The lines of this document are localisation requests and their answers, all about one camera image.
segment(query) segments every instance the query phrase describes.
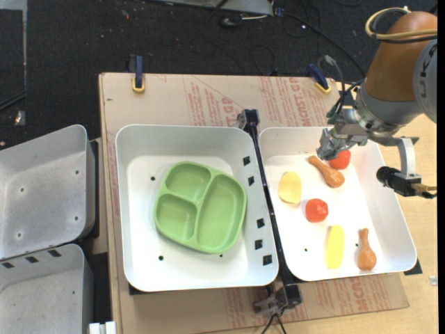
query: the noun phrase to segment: red tomato toy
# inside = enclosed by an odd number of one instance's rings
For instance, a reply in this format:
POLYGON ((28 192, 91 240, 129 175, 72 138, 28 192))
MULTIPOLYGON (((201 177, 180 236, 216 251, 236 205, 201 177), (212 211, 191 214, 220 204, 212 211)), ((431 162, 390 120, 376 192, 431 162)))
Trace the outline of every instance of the red tomato toy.
POLYGON ((337 155, 337 158, 329 161, 329 166, 337 170, 344 170, 349 166, 350 162, 350 150, 342 150, 337 155))
POLYGON ((309 199, 306 203, 306 219, 311 223, 317 223, 326 219, 329 214, 327 203, 318 198, 309 199))

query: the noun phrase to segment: black floor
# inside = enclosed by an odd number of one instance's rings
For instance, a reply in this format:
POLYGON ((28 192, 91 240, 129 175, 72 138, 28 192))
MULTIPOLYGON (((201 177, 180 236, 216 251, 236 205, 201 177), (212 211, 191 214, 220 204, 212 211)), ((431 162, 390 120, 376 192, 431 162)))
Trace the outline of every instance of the black floor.
POLYGON ((357 81, 378 47, 364 32, 373 13, 403 6, 428 11, 436 4, 275 0, 286 17, 224 29, 222 9, 140 0, 28 0, 26 80, 21 12, 0 10, 0 103, 26 91, 0 110, 0 150, 76 123, 90 138, 99 137, 97 76, 124 72, 130 54, 143 56, 150 73, 272 76, 305 76, 308 64, 329 55, 346 81, 357 81), (25 125, 16 125, 18 111, 26 112, 25 125))

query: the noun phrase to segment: table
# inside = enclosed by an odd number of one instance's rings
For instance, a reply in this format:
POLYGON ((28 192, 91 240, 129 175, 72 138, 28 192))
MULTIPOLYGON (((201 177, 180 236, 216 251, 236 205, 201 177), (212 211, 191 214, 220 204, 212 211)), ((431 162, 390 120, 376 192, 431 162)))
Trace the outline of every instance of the table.
MULTIPOLYGON (((162 328, 163 332, 171 333, 174 328, 178 333, 253 334, 263 330, 264 322, 257 320, 252 326, 249 321, 250 327, 244 328, 243 323, 227 320, 229 325, 222 326, 216 312, 221 303, 217 302, 226 301, 228 296, 235 299, 236 289, 229 294, 210 289, 199 294, 182 291, 167 295, 129 295, 122 269, 115 189, 117 175, 113 146, 118 129, 137 123, 233 126, 237 113, 242 109, 258 109, 262 127, 323 126, 325 112, 338 97, 335 82, 330 81, 330 84, 333 91, 329 95, 321 95, 310 78, 146 74, 145 92, 139 95, 131 90, 129 73, 103 73, 99 76, 111 303, 119 333, 150 333, 150 328, 153 333, 160 333, 162 328), (196 306, 201 308, 197 317, 191 309, 196 306), (153 316, 156 319, 147 318, 152 312, 156 312, 153 316)), ((420 137, 415 146, 416 172, 423 176, 424 184, 436 185, 436 124, 425 116, 419 116, 399 134, 420 137)), ((396 148, 380 149, 387 165, 400 166, 396 148)), ((401 281, 405 293, 394 293, 394 296, 400 296, 394 299, 398 302, 395 308, 401 309, 354 315, 334 313, 330 317, 325 315, 325 318, 329 317, 326 319, 293 318, 299 321, 285 323, 287 333, 438 333, 438 287, 435 284, 438 274, 437 199, 401 196, 398 199, 423 271, 408 276, 403 273, 384 275, 392 276, 394 287, 401 281)), ((269 332, 281 333, 281 329, 275 325, 269 328, 269 332)))

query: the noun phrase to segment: yellow corn toy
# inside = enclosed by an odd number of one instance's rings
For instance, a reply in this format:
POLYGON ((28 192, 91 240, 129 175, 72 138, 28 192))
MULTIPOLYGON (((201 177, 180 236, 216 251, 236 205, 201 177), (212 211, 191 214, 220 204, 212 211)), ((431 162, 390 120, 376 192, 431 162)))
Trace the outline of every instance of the yellow corn toy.
POLYGON ((345 232, 340 225, 334 225, 329 233, 326 250, 326 264, 329 269, 338 269, 343 260, 345 232))

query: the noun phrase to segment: toy food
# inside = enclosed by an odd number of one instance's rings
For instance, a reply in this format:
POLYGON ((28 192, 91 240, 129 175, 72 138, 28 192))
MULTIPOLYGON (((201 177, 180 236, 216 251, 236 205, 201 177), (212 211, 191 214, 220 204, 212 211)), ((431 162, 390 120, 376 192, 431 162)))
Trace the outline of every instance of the toy food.
POLYGON ((329 165, 337 170, 344 170, 349 166, 350 150, 342 150, 336 158, 329 161, 329 165))
POLYGON ((317 156, 312 155, 309 158, 309 163, 317 167, 321 172, 328 186, 332 188, 338 188, 345 182, 345 176, 339 170, 329 167, 324 164, 317 156))
POLYGON ((334 225, 329 233, 326 250, 326 264, 329 269, 338 269, 343 260, 345 232, 340 225, 334 225))
POLYGON ((301 179, 295 172, 283 174, 278 185, 278 195, 284 202, 300 204, 301 179))
POLYGON ((369 231, 367 228, 360 230, 359 233, 361 244, 359 250, 358 267, 361 270, 372 270, 377 263, 377 257, 369 246, 368 233, 369 231))
POLYGON ((329 214, 327 203, 318 198, 309 199, 305 207, 306 219, 311 223, 317 223, 326 219, 329 214))

